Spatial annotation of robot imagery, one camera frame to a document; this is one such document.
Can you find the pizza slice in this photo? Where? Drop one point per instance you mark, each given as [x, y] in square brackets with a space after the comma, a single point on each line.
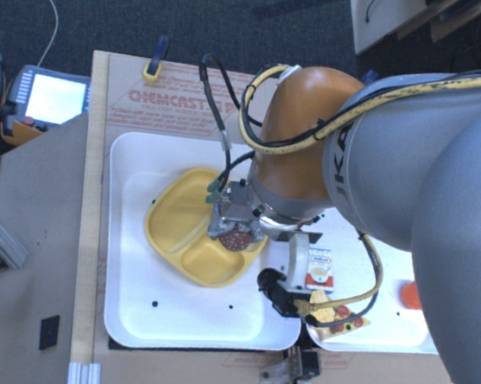
[348, 319]

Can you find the yellow divided plate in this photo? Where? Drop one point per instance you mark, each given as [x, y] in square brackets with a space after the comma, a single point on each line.
[176, 218]

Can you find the white and red carton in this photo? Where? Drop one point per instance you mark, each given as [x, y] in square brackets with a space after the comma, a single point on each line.
[320, 270]

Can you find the yellow corn cob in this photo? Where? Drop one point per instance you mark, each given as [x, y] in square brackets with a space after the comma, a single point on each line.
[321, 303]

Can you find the brown cardboard board red print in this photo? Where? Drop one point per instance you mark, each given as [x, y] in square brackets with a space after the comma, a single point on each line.
[181, 105]

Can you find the black cylinder on white bracket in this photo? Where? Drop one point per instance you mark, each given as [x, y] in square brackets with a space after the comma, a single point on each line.
[297, 263]

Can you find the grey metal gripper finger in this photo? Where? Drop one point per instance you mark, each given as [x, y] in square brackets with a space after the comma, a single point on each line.
[256, 234]
[217, 229]

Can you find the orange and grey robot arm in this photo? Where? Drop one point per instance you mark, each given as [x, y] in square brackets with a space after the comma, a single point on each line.
[400, 163]

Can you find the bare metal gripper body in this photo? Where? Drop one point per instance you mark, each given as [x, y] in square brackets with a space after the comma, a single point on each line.
[238, 206]

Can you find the orange carrot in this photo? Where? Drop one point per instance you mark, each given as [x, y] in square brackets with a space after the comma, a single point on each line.
[410, 295]

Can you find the white plastic tray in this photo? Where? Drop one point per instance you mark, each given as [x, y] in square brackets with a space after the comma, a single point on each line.
[380, 330]
[191, 311]

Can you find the brown chocolate chip biscuit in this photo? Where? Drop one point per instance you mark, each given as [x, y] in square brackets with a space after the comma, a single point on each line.
[234, 241]

